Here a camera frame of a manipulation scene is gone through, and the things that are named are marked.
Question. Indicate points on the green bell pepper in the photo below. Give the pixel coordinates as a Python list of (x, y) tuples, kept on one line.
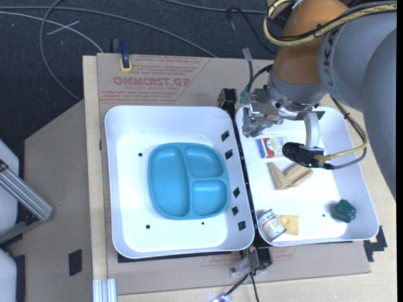
[(343, 211)]

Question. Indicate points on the beige ridged toy bread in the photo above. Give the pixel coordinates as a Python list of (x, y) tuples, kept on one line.
[(299, 173)]

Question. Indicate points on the brown cardboard board red print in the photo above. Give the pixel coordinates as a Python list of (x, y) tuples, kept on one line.
[(151, 80)]

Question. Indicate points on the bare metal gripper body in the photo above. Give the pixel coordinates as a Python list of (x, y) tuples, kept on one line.
[(267, 104)]

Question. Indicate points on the blue divided plate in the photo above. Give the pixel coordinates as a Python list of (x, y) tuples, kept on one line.
[(185, 181)]

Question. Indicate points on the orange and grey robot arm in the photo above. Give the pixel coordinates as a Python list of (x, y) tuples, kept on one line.
[(352, 61)]

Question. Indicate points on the small white and red can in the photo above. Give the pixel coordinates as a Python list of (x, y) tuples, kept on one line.
[(270, 224)]

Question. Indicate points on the white plastic tray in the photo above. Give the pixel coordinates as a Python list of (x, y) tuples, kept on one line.
[(176, 234), (315, 200)]

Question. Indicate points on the beige ice cream cone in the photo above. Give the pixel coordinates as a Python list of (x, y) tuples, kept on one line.
[(278, 176)]

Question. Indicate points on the black cylinder on white bracket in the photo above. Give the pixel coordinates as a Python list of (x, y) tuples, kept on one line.
[(302, 151)]

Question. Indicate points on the white red and blue carton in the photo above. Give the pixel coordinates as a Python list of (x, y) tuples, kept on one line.
[(270, 147)]

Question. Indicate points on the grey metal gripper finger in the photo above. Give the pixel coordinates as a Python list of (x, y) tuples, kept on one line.
[(246, 127), (263, 126)]

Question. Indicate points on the yellow cheese wedge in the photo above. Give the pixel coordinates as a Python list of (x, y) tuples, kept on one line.
[(291, 223)]

